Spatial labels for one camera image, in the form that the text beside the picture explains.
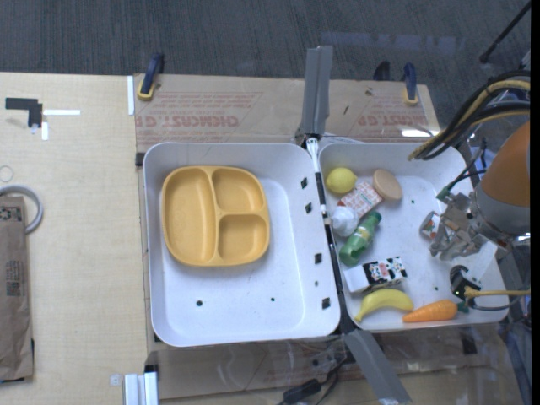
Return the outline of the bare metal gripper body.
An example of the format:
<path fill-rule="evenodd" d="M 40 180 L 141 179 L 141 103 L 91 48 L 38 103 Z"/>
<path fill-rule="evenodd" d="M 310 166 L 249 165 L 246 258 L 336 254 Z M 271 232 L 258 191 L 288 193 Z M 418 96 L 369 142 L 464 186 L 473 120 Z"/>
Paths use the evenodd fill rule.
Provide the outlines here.
<path fill-rule="evenodd" d="M 513 248 L 513 234 L 505 229 L 510 217 L 505 215 L 504 209 L 499 210 L 500 202 L 491 200 L 483 192 L 471 192 L 468 196 L 450 194 L 445 203 L 447 208 L 440 216 L 440 224 L 446 227 L 449 237 L 457 235 L 482 247 L 493 243 L 502 251 Z"/>

